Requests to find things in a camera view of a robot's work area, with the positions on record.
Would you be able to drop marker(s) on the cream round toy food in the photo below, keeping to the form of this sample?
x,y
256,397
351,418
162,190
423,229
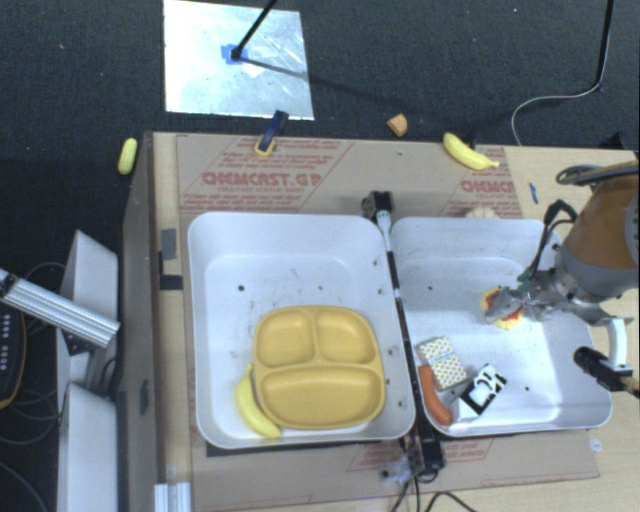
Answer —
x,y
481,213

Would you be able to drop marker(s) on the brown cardboard board red print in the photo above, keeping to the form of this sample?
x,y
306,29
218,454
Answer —
x,y
310,175

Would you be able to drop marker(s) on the black and white carton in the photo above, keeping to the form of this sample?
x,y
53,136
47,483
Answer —
x,y
482,390

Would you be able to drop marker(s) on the small yellow banana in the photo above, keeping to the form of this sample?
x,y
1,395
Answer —
x,y
127,156

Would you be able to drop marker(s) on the thin black and white rod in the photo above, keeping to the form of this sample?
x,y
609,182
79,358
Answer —
x,y
397,290

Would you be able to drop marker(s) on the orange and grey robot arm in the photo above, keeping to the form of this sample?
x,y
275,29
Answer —
x,y
600,235

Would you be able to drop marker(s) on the orange sausage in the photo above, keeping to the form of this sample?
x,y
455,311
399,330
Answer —
x,y
434,397

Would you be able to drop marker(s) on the white plastic tray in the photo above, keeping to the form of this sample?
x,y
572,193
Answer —
x,y
540,365
280,265

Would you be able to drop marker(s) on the orange pizza slice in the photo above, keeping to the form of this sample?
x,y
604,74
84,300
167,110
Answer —
x,y
398,125

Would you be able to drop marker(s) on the yellow and red toy food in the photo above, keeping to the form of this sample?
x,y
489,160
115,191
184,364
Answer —
x,y
509,324

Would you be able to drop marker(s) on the yellow divided plate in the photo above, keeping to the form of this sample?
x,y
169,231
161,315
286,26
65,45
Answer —
x,y
320,370

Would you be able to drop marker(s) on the orange dotted white carton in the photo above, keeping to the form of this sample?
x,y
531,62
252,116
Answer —
x,y
444,364

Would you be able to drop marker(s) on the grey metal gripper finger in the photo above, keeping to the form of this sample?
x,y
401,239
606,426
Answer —
x,y
509,295
500,311

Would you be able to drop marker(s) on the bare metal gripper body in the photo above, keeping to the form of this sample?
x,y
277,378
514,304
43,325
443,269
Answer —
x,y
560,295

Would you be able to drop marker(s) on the black cylinder on white bracket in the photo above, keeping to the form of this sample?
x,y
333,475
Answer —
x,y
597,367

